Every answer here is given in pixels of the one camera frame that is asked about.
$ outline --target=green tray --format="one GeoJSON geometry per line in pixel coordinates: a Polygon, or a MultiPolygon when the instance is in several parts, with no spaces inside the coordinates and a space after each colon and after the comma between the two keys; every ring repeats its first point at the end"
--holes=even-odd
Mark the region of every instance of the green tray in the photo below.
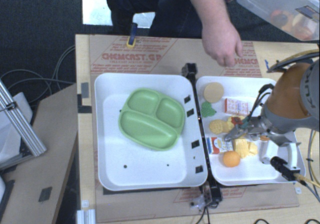
{"type": "Polygon", "coordinates": [[[185,110],[171,97],[140,88],[126,100],[118,124],[131,140],[164,151],[176,144],[185,124],[185,110]]]}

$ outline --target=jeans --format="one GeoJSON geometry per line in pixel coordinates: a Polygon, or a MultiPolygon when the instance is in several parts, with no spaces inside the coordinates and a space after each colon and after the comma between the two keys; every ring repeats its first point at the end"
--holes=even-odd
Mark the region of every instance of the jeans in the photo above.
{"type": "Polygon", "coordinates": [[[149,30],[156,37],[201,37],[202,23],[190,0],[116,0],[128,15],[155,12],[149,30]]]}

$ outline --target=hand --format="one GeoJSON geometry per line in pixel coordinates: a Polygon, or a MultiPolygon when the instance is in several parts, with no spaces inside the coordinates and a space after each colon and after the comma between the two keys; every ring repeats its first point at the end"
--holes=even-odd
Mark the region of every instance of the hand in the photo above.
{"type": "Polygon", "coordinates": [[[236,28],[230,21],[203,24],[202,44],[205,52],[220,66],[233,67],[235,53],[242,57],[242,42],[236,28]]]}

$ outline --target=white tray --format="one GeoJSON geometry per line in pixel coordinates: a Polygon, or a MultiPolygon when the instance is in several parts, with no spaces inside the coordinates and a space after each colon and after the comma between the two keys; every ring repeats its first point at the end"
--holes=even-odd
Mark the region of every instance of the white tray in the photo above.
{"type": "Polygon", "coordinates": [[[196,187],[208,176],[206,159],[190,82],[178,75],[105,73],[94,84],[96,101],[98,176],[111,191],[196,187]],[[156,151],[126,138],[119,130],[120,110],[138,88],[159,91],[177,100],[185,112],[184,128],[177,144],[156,151]],[[192,148],[192,142],[199,146],[192,148]]]}
{"type": "MultiPolygon", "coordinates": [[[[248,103],[248,110],[252,109],[253,103],[259,93],[260,88],[265,84],[275,84],[275,81],[266,78],[239,78],[239,77],[201,77],[196,83],[198,93],[198,100],[200,106],[205,102],[203,92],[205,87],[211,82],[218,82],[224,87],[224,95],[222,99],[214,104],[212,108],[216,114],[212,117],[202,117],[204,133],[206,137],[222,138],[226,133],[215,135],[209,129],[209,123],[214,119],[226,120],[232,116],[224,112],[225,99],[232,98],[248,103]]],[[[253,116],[260,114],[261,107],[258,107],[253,116]]],[[[293,132],[287,133],[286,136],[293,142],[297,142],[293,132]]],[[[262,143],[260,140],[255,142],[258,149],[261,149],[262,143]]],[[[279,157],[288,160],[288,151],[286,148],[278,150],[279,157]]],[[[210,154],[210,165],[214,178],[221,184],[226,186],[235,185],[253,185],[253,184],[266,184],[266,183],[287,183],[288,181],[281,176],[271,165],[263,164],[260,156],[246,157],[241,159],[237,167],[228,168],[222,163],[222,154],[210,154]]],[[[298,163],[297,166],[301,169],[300,173],[305,174],[301,152],[298,149],[298,163]]]]}

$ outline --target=black floor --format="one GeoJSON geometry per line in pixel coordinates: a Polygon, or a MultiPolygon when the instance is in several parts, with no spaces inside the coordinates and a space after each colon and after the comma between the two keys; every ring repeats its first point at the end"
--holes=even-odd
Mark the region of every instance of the black floor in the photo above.
{"type": "MultiPolygon", "coordinates": [[[[235,1],[228,5],[228,9],[242,40],[299,42],[235,1]]],[[[75,44],[75,34],[109,34],[110,31],[108,26],[82,24],[82,0],[0,0],[0,77],[12,70],[27,69],[52,78],[60,56],[75,44]]],[[[146,30],[138,32],[140,35],[147,33],[146,30]]],[[[10,87],[17,81],[32,77],[35,76],[29,72],[19,71],[10,73],[2,80],[10,87]]],[[[75,82],[74,51],[70,51],[62,62],[58,77],[75,82]]],[[[31,100],[37,99],[45,89],[46,84],[37,80],[19,83],[10,88],[10,92],[14,95],[23,91],[31,100]]],[[[54,86],[53,92],[59,89],[54,86]]],[[[74,221],[76,184],[73,165],[58,223],[74,221]]]]}

